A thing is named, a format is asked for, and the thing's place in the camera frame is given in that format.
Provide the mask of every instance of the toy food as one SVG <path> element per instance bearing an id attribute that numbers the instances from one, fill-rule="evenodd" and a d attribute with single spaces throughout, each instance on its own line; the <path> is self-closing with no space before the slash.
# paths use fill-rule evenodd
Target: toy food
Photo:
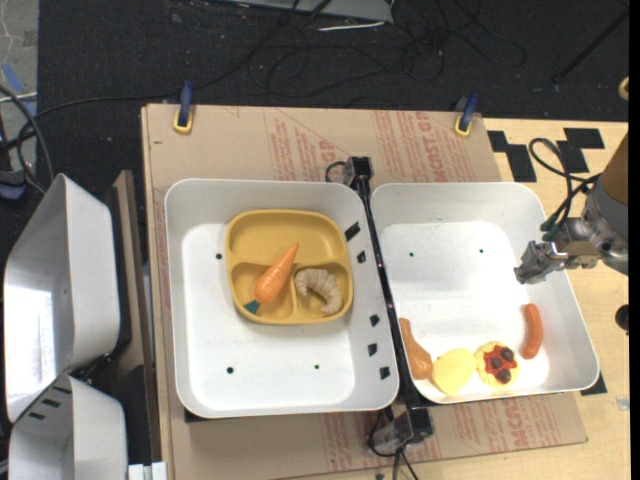
<path id="1" fill-rule="evenodd" d="M 400 332 L 402 333 L 402 341 L 404 342 L 404 350 L 409 360 L 409 368 L 411 376 L 415 380 L 427 379 L 433 371 L 433 361 L 431 354 L 423 349 L 415 340 L 411 333 L 411 322 L 406 318 L 399 318 Z"/>
<path id="2" fill-rule="evenodd" d="M 320 295 L 325 305 L 320 308 L 326 316 L 335 315 L 342 309 L 342 294 L 336 281 L 336 276 L 328 270 L 307 268 L 296 274 L 294 279 L 297 292 L 301 296 L 307 295 L 307 290 L 313 290 Z"/>
<path id="3" fill-rule="evenodd" d="M 490 341 L 476 350 L 475 362 L 482 381 L 492 388 L 505 388 L 518 378 L 520 366 L 513 350 L 499 341 Z"/>
<path id="4" fill-rule="evenodd" d="M 542 317 L 538 306 L 532 303 L 526 304 L 523 312 L 527 321 L 527 339 L 522 347 L 522 357 L 533 359 L 538 355 L 542 345 Z"/>
<path id="5" fill-rule="evenodd" d="M 466 348 L 455 348 L 436 359 L 431 378 L 440 391 L 455 395 L 469 382 L 475 371 L 473 353 Z"/>
<path id="6" fill-rule="evenodd" d="M 255 300 L 244 306 L 248 311 L 255 314 L 260 304 L 268 304 L 278 296 L 291 275 L 298 248 L 299 244 L 291 244 L 282 256 L 260 276 L 253 289 Z"/>

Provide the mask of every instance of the blue clamp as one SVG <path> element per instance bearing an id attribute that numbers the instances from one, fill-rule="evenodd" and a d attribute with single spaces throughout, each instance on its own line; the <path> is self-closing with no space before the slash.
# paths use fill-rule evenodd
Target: blue clamp
<path id="1" fill-rule="evenodd" d="M 474 93 L 471 93 L 464 105 L 462 114 L 459 115 L 456 119 L 456 125 L 454 127 L 456 135 L 459 135 L 460 137 L 469 136 L 469 134 L 471 133 L 471 120 L 473 119 L 473 115 L 475 114 L 477 106 L 478 97 Z"/>
<path id="2" fill-rule="evenodd" d="M 0 172 L 0 199 L 17 201 L 26 190 L 24 171 Z"/>
<path id="3" fill-rule="evenodd" d="M 191 97 L 193 96 L 193 82 L 185 80 L 180 91 L 180 108 L 173 118 L 173 129 L 186 135 L 191 132 L 193 124 L 193 112 L 191 111 Z"/>

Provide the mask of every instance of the carrot top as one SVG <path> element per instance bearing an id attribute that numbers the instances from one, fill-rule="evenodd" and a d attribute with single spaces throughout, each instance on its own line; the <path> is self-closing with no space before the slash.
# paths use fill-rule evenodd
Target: carrot top
<path id="1" fill-rule="evenodd" d="M 300 244 L 291 244 L 287 250 L 260 276 L 253 290 L 260 304 L 275 299 L 289 279 Z"/>

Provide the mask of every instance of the yellow plate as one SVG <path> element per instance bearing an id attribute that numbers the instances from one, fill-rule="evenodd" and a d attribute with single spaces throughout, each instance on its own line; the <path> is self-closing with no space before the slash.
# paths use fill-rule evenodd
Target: yellow plate
<path id="1" fill-rule="evenodd" d="M 245 308 L 255 297 L 258 278 L 292 243 L 300 244 L 289 282 L 255 314 Z M 294 325 L 330 322 L 343 316 L 353 302 L 353 277 L 344 233 L 335 222 L 315 212 L 301 210 L 255 210 L 236 216 L 225 239 L 227 276 L 236 309 L 246 318 L 263 324 Z M 309 290 L 300 296 L 294 277 L 301 270 L 317 268 L 336 276 L 343 298 L 337 313 L 325 316 L 325 301 Z"/>

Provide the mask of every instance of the black floor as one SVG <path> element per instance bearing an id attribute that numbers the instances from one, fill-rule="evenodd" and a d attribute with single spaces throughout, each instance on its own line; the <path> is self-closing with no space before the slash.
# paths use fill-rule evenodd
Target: black floor
<path id="1" fill-rule="evenodd" d="M 627 121 L 628 17 L 561 83 L 552 77 L 628 8 L 397 0 L 395 25 L 321 32 L 345 20 L 193 0 L 40 0 L 38 123 L 55 172 L 100 197 L 131 169 L 142 209 L 140 108 L 175 101 L 184 80 L 203 104 L 448 110 L 473 92 L 487 117 Z M 0 201 L 3 265 L 40 199 L 29 189 Z"/>

